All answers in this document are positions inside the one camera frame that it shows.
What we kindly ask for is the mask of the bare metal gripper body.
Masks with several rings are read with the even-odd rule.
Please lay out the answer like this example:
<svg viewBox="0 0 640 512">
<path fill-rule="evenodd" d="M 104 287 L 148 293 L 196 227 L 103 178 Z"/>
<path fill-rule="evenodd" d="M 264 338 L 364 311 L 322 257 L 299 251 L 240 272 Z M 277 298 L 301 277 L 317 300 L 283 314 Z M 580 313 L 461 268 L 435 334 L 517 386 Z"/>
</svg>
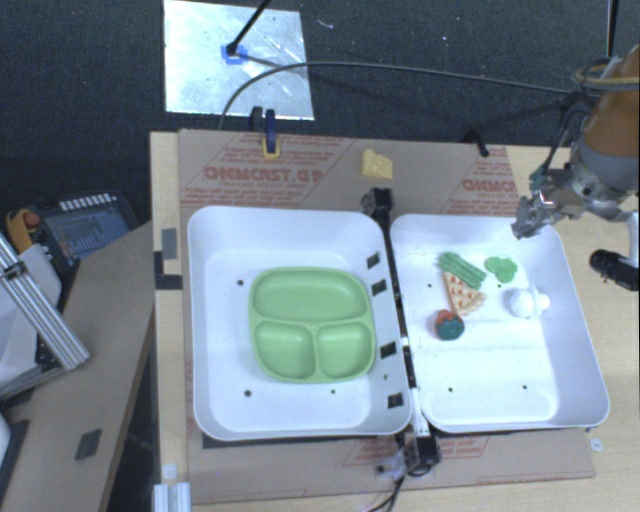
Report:
<svg viewBox="0 0 640 512">
<path fill-rule="evenodd" d="M 535 206 L 550 221 L 579 218 L 585 212 L 606 221 L 626 221 L 628 212 L 620 204 L 627 197 L 583 168 L 549 169 L 535 193 Z"/>
</svg>

